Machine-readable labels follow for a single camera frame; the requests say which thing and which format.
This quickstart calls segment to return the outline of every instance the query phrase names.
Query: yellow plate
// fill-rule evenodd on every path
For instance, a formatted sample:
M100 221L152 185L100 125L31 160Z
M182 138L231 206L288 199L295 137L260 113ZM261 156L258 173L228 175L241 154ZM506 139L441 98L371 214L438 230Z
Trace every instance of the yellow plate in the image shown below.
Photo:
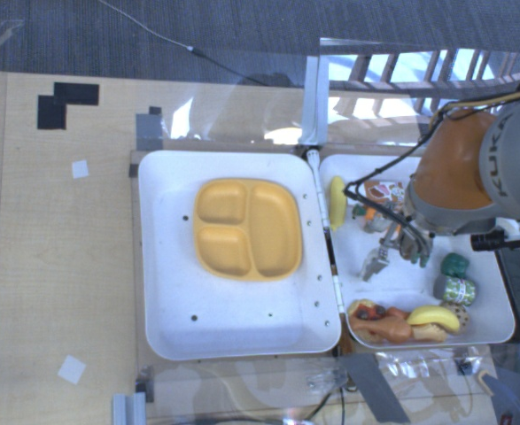
M274 182L208 182L197 194L193 214L197 257L212 274L272 281L299 266L299 211L291 193Z

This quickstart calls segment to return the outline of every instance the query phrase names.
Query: banana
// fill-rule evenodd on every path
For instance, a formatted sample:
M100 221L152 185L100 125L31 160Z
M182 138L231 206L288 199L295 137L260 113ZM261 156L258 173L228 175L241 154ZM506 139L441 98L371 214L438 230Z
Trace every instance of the banana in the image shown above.
M439 305L423 305L417 307L407 317L407 322L412 326L428 324L430 322L438 324L448 332L457 333L461 327L456 314L445 307Z
M332 178L330 183L330 228L335 231L343 223L346 216L346 195L342 192L345 182L340 176Z

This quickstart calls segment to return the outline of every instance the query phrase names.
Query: metal bar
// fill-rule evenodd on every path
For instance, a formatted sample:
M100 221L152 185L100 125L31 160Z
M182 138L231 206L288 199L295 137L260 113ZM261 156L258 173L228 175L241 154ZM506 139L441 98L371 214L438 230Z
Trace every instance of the metal bar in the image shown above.
M388 56L387 61L385 62L384 70L382 71L382 76L380 77L380 81L389 83L392 80L393 70L398 63L398 59L400 59L400 54L397 53L393 53ZM372 111L375 115L378 115L381 112L383 103L383 99L376 99L374 101Z
M448 81L448 82L361 82L330 81L330 90L355 91L369 94L405 95L425 99L438 97L444 99L470 99L489 93L506 93L515 90L520 82L520 73L485 81Z
M146 423L144 393L135 393L131 397L122 394L113 396L113 425L145 425Z
M423 77L423 81L431 81L433 73L435 72L435 66L439 61L440 50L434 50L431 53L431 58L429 58L429 64L427 65L427 69L425 70L425 76ZM425 100L423 98L417 98L415 100L415 104L413 109L417 113L421 113L423 111L423 105L425 104Z
M504 76L504 71L506 71L506 67L508 66L509 55L510 55L509 52L506 52L506 55L504 55L504 59L500 65L500 71L498 71L498 75L496 77Z
M466 73L465 81L471 81L472 76L474 75L474 70L476 69L476 65L478 64L478 59L480 58L480 49L474 50L472 52L472 58L470 59L469 70Z
M302 145L317 145L316 126L316 92L317 72L319 58L307 57L305 71L305 93L303 95L303 114L301 117L301 137L299 143Z
M503 75L510 75L511 74L512 70L514 69L514 66L516 65L516 61L517 61L517 57L518 56L519 56L518 53L512 53L509 56L509 61L508 61L508 64L506 66L506 69L505 69Z
M445 59L443 60L443 66L440 67L440 73L438 81L446 82L451 77L453 71L454 59L456 58L457 49L450 49L446 51ZM431 100L431 112L436 112L439 109L440 98L434 97Z
M478 68L478 73L476 75L476 79L482 80L482 77L484 77L484 72L486 70L486 67L488 66L488 60L490 59L491 52L488 50L485 50L482 54L482 61L480 61L480 67Z
M369 62L371 61L371 55L359 55L354 61L354 66L350 72L349 81L364 81L366 74L368 73ZM349 99L340 99L334 107L334 110L339 114L347 118L354 115L354 108L356 107L356 97Z
M391 53L424 52L434 50L434 47L413 46L387 42L335 42L333 44L321 41L321 55L389 55Z

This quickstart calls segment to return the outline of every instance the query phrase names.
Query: black cable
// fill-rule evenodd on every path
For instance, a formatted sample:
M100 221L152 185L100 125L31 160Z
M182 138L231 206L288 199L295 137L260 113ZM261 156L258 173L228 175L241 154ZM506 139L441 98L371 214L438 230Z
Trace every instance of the black cable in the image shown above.
M226 65L223 65L222 63L220 63L219 61L215 60L214 58L210 58L201 49L199 49L197 47L193 47L190 50L190 53L192 53L196 57L203 58L203 59L205 59L207 61L210 61L213 65L217 65L219 68L222 68L225 71L228 71L229 73L233 73L233 74L241 77L242 79L245 79L247 81L252 81L253 83L261 85L262 87L269 87L269 85L267 85L263 81L258 81L257 79L254 79L253 77L250 77L249 75L245 75L245 74L239 73L238 71L236 71L236 70L234 70L234 69L232 69L232 68L230 68L230 67L228 67Z
M507 102L503 102L503 103L495 103L495 104L489 104L489 105L486 105L484 107L481 107L481 108L478 108L478 109L473 109L463 115L460 115L458 117L453 117L451 116L450 113L447 113L446 114L446 117L449 118L451 121L459 121L459 120L464 120L465 118L468 118L470 115L474 115L475 113L480 113L480 112L483 112L484 110L487 110L487 109L492 109L494 107L499 107L500 105L507 105L507 104L511 104L511 103L514 103L514 102L517 102L517 101L520 101L520 97L516 98L516 99L511 99Z
M305 418L305 420L310 421L311 419L313 419L313 417L315 417L319 413L319 411L321 411L321 409L323 409L325 407L325 405L329 401L329 398L331 395L332 395L332 391L329 392L328 394L326 394L324 396L324 398L322 399L321 403L319 403L319 405L313 411L311 411L311 413L309 413L309 415Z
M397 158L395 158L391 162L388 162L384 166L381 166L381 167L377 168L371 174L367 174L366 176L363 176L362 178L360 178L360 179L358 179L358 180L356 180L354 182L349 182L348 184L346 184L345 189L343 190L343 193L347 197L349 197L349 198L351 198L353 200L359 201L363 205L366 205L366 206L369 206L371 208L374 208L375 210L379 211L381 214L389 217L390 220L393 220L396 223L398 223L399 225L401 225L401 228L406 230L407 232L409 232L411 234L411 236L416 241L418 241L419 244L423 247L423 249L426 252L425 253L425 257L426 258L430 256L430 254L429 254L429 245L427 244L427 241L425 241L425 238L419 232L419 230L417 230L415 227L410 225L409 222L404 217L398 215L394 211L386 208L385 206L380 205L379 203L377 203L377 202L375 202L373 200L370 200L369 198L364 197L360 193L360 186L364 182L369 180L370 178L373 178L374 176L376 176L377 174L381 174L382 172L385 172L386 170L392 168L393 166L396 166L403 159L408 158L415 151L417 151L424 144L426 144L431 139L431 137L433 136L433 134L435 133L437 128L439 127L439 125L440 125L441 121L443 120L444 116L445 116L445 112L443 110L441 110L439 112L438 116L437 116L437 119L433 122L431 130L427 134L422 135L419 138L419 141L417 142L417 144L414 147L412 147L411 149L407 150L405 153L401 154L400 156L398 156ZM350 190L351 187L354 187L354 192L352 192Z

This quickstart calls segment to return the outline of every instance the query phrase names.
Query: wooden table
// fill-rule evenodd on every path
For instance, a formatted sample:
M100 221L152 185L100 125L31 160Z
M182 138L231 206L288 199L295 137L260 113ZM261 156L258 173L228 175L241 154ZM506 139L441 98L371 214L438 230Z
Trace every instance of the wooden table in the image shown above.
M99 84L99 105L68 105L66 130L38 130L37 97L52 95L55 81ZM261 136L262 124L297 120L302 106L298 89L0 73L0 425L110 424L113 394L133 393L128 167L136 114L153 105L173 115L195 96L201 97L193 109L200 115L197 132L220 122L216 136L238 133L242 142ZM72 164L81 160L89 175L74 179ZM67 355L86 364L77 384L58 376ZM238 375L221 375L237 385ZM198 376L179 380L166 409L172 415L197 405L197 412L220 411L228 400L213 390L201 390L200 401L184 396L206 383ZM466 420L493 418L489 397L477 389L448 398L422 398L422 405L411 398L404 405L417 411L433 404L447 415L447 405L474 398ZM243 408L257 404L231 401ZM361 398L356 401L352 417L372 417ZM336 423L339 415L339 407L331 407L321 420Z

